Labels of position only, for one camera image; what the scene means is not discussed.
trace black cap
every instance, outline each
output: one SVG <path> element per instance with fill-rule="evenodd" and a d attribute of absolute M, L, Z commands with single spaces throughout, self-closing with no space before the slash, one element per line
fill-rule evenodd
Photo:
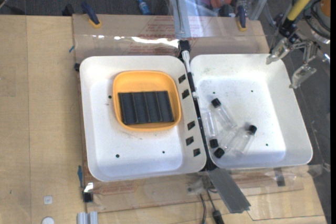
<path fill-rule="evenodd" d="M 215 152 L 214 152 L 214 155 L 217 157 L 217 158 L 221 158 L 223 155 L 225 154 L 225 151 L 219 147 Z"/>
<path fill-rule="evenodd" d="M 215 108 L 219 107 L 222 104 L 218 98 L 212 100 L 211 103 Z"/>
<path fill-rule="evenodd" d="M 210 147 L 211 148 L 217 148 L 218 147 L 218 140 L 217 139 L 211 139 L 210 140 Z"/>
<path fill-rule="evenodd" d="M 253 134 L 255 135 L 258 128 L 256 128 L 254 125 L 250 125 L 250 127 L 248 128 L 248 130 Z"/>

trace black rectangular object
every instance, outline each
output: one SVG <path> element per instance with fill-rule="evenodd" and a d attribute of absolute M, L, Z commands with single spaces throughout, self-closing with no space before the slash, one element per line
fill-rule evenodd
<path fill-rule="evenodd" d="M 118 97 L 126 125 L 174 121 L 167 91 L 118 93 Z"/>

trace wooden surface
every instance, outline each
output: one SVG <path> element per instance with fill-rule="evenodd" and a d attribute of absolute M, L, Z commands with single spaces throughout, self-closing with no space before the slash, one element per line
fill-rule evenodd
<path fill-rule="evenodd" d="M 76 223 L 85 211 L 77 74 L 69 53 L 70 17 L 0 16 L 0 223 Z M 249 196 L 249 213 L 225 223 L 325 223 L 311 177 L 303 188 Z M 44 204 L 52 196 L 52 204 Z M 211 207 L 207 202 L 208 216 Z M 191 202 L 99 214 L 99 223 L 199 223 L 202 204 Z"/>

